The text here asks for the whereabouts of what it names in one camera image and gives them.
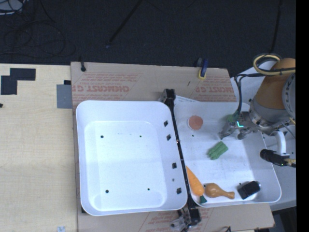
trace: orange carrot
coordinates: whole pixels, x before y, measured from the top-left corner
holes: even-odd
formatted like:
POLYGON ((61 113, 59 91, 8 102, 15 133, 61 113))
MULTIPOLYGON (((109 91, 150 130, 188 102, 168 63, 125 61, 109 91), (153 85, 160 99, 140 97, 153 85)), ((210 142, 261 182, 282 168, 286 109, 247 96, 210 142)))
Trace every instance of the orange carrot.
POLYGON ((191 171, 191 169, 186 166, 187 169, 187 174, 188 174, 188 179, 189 179, 189 184, 191 187, 192 192, 199 196, 200 198, 200 203, 205 203, 207 200, 203 196, 204 193, 204 187, 202 183, 199 181, 199 179, 195 176, 195 174, 191 171))

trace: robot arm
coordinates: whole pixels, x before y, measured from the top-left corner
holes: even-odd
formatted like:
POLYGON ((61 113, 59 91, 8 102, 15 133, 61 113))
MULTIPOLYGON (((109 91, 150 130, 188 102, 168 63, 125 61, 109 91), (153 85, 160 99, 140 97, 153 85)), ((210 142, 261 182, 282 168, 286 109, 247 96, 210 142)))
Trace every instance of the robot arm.
POLYGON ((238 139, 243 139, 246 134, 261 131, 269 136, 276 136, 278 151, 262 150, 260 156, 279 166, 293 166, 295 161, 289 159, 286 154, 284 135, 279 129, 287 123, 295 121, 295 59, 279 59, 270 71, 260 71, 256 61, 265 55, 261 55, 253 62, 253 66, 259 72, 252 76, 263 76, 255 97, 250 101, 248 112, 240 111, 241 90, 239 90, 239 108, 230 115, 222 131, 221 139, 239 131, 238 139))

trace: wire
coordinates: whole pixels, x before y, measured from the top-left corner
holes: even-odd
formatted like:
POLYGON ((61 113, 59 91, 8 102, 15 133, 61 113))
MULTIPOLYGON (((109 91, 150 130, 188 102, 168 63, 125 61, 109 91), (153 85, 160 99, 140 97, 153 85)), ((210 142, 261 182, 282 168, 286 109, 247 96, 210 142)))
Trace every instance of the wire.
POLYGON ((261 73, 252 73, 252 74, 238 74, 234 77, 234 80, 237 84, 237 88, 238 88, 238 93, 239 93, 239 104, 238 104, 238 108, 235 111, 235 113, 233 114, 234 116, 238 116, 240 114, 241 111, 241 104, 242 104, 242 94, 241 94, 241 80, 244 77, 261 77, 261 76, 265 76, 264 74, 261 73))
POLYGON ((288 130, 289 133, 292 134, 292 136, 296 139, 296 136, 291 132, 291 130, 283 123, 281 122, 281 124, 288 130))
POLYGON ((272 41, 271 49, 269 52, 273 52, 277 40, 277 34, 278 34, 278 28, 279 28, 279 22, 280 22, 280 16, 281 16, 281 9, 283 5, 283 0, 279 0, 279 5, 278 5, 278 13, 277 13, 277 20, 276 20, 276 26, 275 26, 275 32, 274 32, 274 38, 272 41))
POLYGON ((258 60, 260 60, 261 58, 273 58, 277 61, 280 61, 280 58, 274 54, 261 54, 259 56, 257 56, 254 60, 253 60, 253 67, 255 68, 255 70, 258 73, 264 74, 264 75, 282 75, 282 74, 291 74, 291 73, 295 73, 295 67, 292 68, 285 68, 285 69, 273 69, 273 70, 264 70, 264 69, 260 69, 259 67, 257 67, 256 63, 258 60))
POLYGON ((228 226, 225 232, 231 232, 231 226, 228 226))
POLYGON ((3 13, 0 13, 0 15, 11 15, 11 14, 14 14, 15 12, 19 12, 22 10, 23 6, 21 6, 18 10, 17 9, 14 9, 11 5, 11 0, 4 0, 4 1, 1 1, 0 3, 5 3, 7 2, 7 4, 9 5, 9 7, 11 8, 11 10, 2 10, 0 9, 0 11, 4 11, 3 13))
POLYGON ((65 39, 65 35, 57 28, 47 13, 42 0, 24 0, 23 9, 14 15, 4 15, 6 26, 11 30, 4 34, 3 41, 11 49, 0 53, 3 55, 20 55, 29 58, 68 57, 76 52, 76 46, 65 39), (42 8, 48 19, 35 19, 38 8, 42 8), (35 56, 33 52, 43 52, 42 56, 35 56))
POLYGON ((289 119, 290 119, 291 123, 296 126, 296 121, 291 117, 289 119))
POLYGON ((182 10, 177 11, 176 13, 168 13, 168 12, 166 12, 166 11, 160 9, 158 6, 156 6, 156 5, 153 4, 152 2, 150 2, 150 1, 148 1, 148 0, 145 0, 145 1, 146 1, 147 3, 149 3, 150 5, 152 5, 153 7, 155 7, 157 10, 159 10, 159 11, 165 13, 165 14, 168 14, 168 15, 172 15, 172 14, 173 14, 173 15, 177 15, 177 14, 179 14, 179 13, 185 11, 186 9, 190 8, 197 0, 193 0, 188 6, 186 6, 186 7, 185 7, 184 9, 182 9, 182 10))

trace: wooden table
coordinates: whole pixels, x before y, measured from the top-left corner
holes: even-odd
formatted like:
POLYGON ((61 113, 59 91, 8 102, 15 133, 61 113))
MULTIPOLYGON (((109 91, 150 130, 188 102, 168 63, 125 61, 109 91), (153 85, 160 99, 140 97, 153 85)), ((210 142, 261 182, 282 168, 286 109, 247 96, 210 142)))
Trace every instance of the wooden table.
MULTIPOLYGON (((64 226, 65 232, 76 232, 72 109, 57 108, 56 98, 56 86, 71 79, 70 66, 1 64, 1 76, 10 75, 11 68, 36 69, 36 78, 18 81, 16 95, 0 95, 0 231, 56 232, 64 226)), ((269 204, 262 203, 214 209, 208 228, 216 228, 222 213, 235 210, 239 220, 226 217, 227 222, 249 219, 244 229, 274 226, 269 204)), ((143 221, 144 215, 128 217, 143 221)), ((111 216, 109 221, 100 231, 115 231, 117 217, 111 216)))

